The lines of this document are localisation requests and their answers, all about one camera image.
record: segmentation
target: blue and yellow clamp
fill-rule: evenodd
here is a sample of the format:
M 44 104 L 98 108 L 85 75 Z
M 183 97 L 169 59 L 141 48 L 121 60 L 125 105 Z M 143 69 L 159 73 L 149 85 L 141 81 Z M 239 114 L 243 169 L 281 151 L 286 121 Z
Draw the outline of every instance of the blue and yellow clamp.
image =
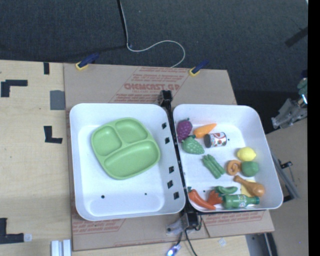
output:
M 85 57 L 83 60 L 75 64 L 77 70 L 82 71 L 88 67 L 88 64 L 93 63 L 95 60 L 99 58 L 99 53 L 93 53 L 89 56 Z
M 192 77 L 195 77 L 196 75 L 199 74 L 200 69 L 203 69 L 206 65 L 208 65 L 208 63 L 209 63 L 209 60 L 204 60 L 199 65 L 194 66 L 189 70 L 189 75 Z

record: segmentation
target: black hole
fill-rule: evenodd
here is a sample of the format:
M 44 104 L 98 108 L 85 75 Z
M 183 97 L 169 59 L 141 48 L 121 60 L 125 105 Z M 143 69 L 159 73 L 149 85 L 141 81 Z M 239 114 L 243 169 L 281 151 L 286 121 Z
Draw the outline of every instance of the black hole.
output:
M 168 185 L 168 189 L 170 189 L 170 188 L 174 185 L 174 183 L 173 183 L 172 180 L 170 180 L 170 181 L 167 183 L 167 185 Z
M 179 192 L 175 192 L 173 194 L 173 198 L 174 198 L 174 200 L 178 199 L 179 198 Z

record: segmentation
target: red chili pepper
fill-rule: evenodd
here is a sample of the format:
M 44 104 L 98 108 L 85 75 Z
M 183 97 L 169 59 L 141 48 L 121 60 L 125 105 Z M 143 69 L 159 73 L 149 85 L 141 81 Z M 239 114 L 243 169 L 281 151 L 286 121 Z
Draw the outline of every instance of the red chili pepper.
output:
M 192 189 L 189 193 L 188 196 L 191 201 L 196 203 L 197 205 L 210 209 L 210 210 L 215 210 L 216 207 L 213 204 L 209 204 L 207 201 L 203 200 L 201 196 L 198 194 L 198 192 L 195 189 Z
M 222 203 L 222 197 L 219 196 L 219 193 L 217 193 L 215 190 L 211 190 L 209 193 L 209 197 L 207 200 L 207 203 L 210 205 L 218 205 Z

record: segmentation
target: soda can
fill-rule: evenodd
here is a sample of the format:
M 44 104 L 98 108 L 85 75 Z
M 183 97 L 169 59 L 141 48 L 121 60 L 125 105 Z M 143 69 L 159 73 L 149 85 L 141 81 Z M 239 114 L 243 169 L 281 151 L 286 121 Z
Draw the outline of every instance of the soda can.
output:
M 225 146 L 227 136 L 224 132 L 209 133 L 203 137 L 204 145 L 207 148 Z

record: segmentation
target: cardboard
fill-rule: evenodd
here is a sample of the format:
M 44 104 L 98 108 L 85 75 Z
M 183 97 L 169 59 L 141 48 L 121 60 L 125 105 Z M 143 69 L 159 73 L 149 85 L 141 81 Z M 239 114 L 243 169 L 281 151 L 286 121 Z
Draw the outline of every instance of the cardboard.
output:
M 172 108 L 186 103 L 237 104 L 226 70 L 202 69 L 195 77 L 189 76 L 188 71 L 187 68 L 96 64 L 78 71 L 74 64 L 64 64 L 74 251 L 177 241 L 178 236 L 167 234 L 166 225 L 178 220 L 178 213 L 103 221 L 88 221 L 78 215 L 74 203 L 69 112 L 80 103 L 156 103 L 161 90 L 172 92 Z M 192 231 L 190 239 L 274 231 L 268 210 L 218 213 L 202 218 L 202 228 Z

